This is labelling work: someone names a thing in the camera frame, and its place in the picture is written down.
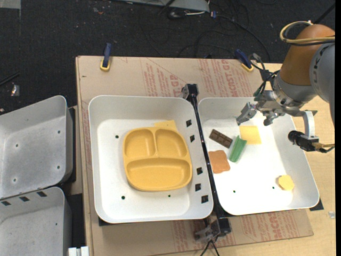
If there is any brown cardboard board red print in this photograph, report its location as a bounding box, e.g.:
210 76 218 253
75 55 314 256

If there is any brown chocolate bar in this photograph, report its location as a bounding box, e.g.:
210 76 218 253
209 129 233 149

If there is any black block with thin wires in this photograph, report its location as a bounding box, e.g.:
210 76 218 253
193 217 232 242
182 83 200 101

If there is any yellow cheese slice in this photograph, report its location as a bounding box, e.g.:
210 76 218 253
239 125 263 146

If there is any brown toast slice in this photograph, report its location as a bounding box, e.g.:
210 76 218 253
208 150 231 174

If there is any small yellow biscuit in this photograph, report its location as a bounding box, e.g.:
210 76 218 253
276 174 295 191

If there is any white plastic tray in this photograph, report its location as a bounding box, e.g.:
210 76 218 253
0 187 73 256
0 95 74 200
198 97 320 216
88 94 215 224

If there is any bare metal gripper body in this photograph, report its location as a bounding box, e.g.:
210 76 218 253
255 90 294 115

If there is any green celery stick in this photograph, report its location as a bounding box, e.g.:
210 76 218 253
228 135 248 163

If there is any thin black rod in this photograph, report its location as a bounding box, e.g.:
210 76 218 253
190 94 223 221

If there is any black cylinder on white bracket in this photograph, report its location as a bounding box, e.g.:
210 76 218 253
287 110 320 152

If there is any yellow divided plate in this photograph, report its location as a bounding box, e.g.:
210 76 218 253
122 127 193 192

